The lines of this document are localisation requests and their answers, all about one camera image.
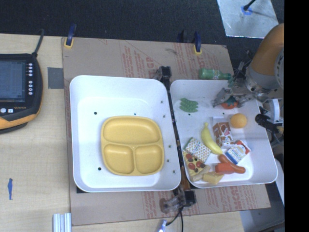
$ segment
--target wooden table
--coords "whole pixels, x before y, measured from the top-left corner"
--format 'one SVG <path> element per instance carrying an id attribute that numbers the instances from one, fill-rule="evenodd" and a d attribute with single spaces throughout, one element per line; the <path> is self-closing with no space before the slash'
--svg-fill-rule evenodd
<path id="1" fill-rule="evenodd" d="M 38 39 L 38 35 L 0 34 L 0 53 L 32 53 Z M 44 83 L 38 117 L 24 128 L 0 134 L 0 231 L 51 232 L 53 214 L 70 212 L 64 90 L 47 85 L 48 68 L 63 68 L 61 37 L 44 37 L 38 62 Z M 73 226 L 72 231 L 154 232 L 160 220 Z M 244 231 L 239 212 L 184 217 L 183 223 L 184 231 Z M 166 232 L 178 231 L 180 218 L 166 228 Z"/>

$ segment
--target yellow plate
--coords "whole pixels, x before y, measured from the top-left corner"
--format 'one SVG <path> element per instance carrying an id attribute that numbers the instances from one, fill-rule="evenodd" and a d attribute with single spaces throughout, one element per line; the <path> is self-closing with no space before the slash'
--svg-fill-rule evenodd
<path id="1" fill-rule="evenodd" d="M 108 118 L 101 129 L 101 151 L 105 166 L 119 175 L 155 174 L 164 163 L 161 130 L 146 117 Z"/>

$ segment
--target cardboard sheet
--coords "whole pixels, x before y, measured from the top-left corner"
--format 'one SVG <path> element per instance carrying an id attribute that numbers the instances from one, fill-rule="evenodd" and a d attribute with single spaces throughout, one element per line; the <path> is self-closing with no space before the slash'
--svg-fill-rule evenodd
<path id="1" fill-rule="evenodd" d="M 198 79 L 200 68 L 233 73 L 228 51 L 223 45 L 202 45 L 194 53 L 189 43 L 142 42 L 75 38 L 72 48 L 63 46 L 63 71 L 70 175 L 72 225 L 87 225 L 150 218 L 173 217 L 160 210 L 161 199 L 171 199 L 172 191 L 85 193 L 76 187 L 72 168 L 70 91 L 72 78 L 86 75 L 152 78 L 160 66 L 171 67 L 171 81 Z M 195 189 L 197 203 L 184 216 L 269 208 L 265 185 Z"/>

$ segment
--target black fabric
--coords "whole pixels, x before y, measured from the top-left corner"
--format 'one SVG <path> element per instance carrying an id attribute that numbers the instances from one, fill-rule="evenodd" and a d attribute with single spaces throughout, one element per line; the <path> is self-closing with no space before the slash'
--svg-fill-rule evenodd
<path id="1" fill-rule="evenodd" d="M 271 2 L 283 23 L 284 0 Z M 182 30 L 191 39 L 198 31 L 202 44 L 227 46 L 233 67 L 261 42 L 227 37 L 217 0 L 0 0 L 0 33 L 67 36 L 71 22 L 89 38 L 176 42 Z"/>

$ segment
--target banana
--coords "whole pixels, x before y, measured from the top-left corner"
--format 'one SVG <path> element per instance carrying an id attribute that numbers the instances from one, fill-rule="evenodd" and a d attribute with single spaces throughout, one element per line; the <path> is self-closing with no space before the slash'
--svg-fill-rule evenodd
<path id="1" fill-rule="evenodd" d="M 201 132 L 201 137 L 204 145 L 206 145 L 213 154 L 220 155 L 223 154 L 222 149 L 216 144 L 216 142 L 212 139 L 211 133 L 208 129 L 208 123 L 205 122 L 204 128 Z"/>

